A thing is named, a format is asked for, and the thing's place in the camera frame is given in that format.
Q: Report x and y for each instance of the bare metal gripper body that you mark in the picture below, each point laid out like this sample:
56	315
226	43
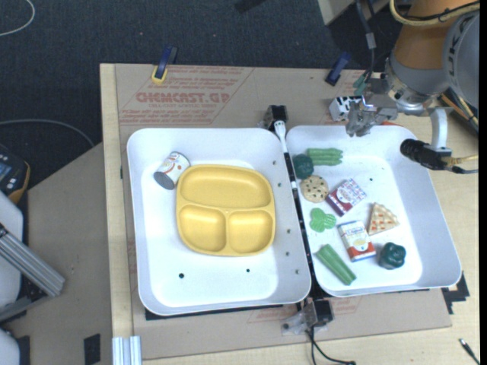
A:
384	103

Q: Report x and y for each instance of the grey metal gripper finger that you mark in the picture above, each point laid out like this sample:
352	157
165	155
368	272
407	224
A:
352	122
367	124

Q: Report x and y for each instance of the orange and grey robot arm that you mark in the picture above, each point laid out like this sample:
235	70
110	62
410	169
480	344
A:
426	32

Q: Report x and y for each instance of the black and white carton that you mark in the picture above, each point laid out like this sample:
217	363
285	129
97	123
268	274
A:
340	106

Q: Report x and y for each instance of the small orange carrot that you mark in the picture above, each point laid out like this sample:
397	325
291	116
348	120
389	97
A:
391	122

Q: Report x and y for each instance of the green bean bundle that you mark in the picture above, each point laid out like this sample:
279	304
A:
324	156

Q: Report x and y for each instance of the dark green broccoli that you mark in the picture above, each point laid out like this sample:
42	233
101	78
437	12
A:
303	165

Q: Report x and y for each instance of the dark red and white carton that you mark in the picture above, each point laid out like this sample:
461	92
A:
345	197

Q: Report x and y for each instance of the tan chocolate chip biscuit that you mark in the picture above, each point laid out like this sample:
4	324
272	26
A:
314	188

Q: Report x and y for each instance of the thin black and white rod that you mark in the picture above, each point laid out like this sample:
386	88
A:
292	177

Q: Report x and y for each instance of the white plastic tray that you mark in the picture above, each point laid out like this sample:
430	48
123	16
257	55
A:
418	204
213	280

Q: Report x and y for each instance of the yellow pizza slice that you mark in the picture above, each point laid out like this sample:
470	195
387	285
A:
381	219

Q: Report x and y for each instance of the light green broccoli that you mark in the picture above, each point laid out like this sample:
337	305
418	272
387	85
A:
322	220

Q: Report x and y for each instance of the brown cardboard board red print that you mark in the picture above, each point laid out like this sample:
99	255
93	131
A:
236	86

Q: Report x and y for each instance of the dark green bell pepper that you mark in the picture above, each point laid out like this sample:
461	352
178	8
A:
392	256

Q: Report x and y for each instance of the green celery stick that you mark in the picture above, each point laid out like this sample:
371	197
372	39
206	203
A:
335	264

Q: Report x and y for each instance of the yellow divided plate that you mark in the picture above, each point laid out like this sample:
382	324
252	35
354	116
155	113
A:
224	192

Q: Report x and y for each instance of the white and red can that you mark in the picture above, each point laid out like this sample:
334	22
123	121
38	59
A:
173	167

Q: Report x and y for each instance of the black cylinder on white bracket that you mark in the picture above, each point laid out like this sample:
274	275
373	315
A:
422	153

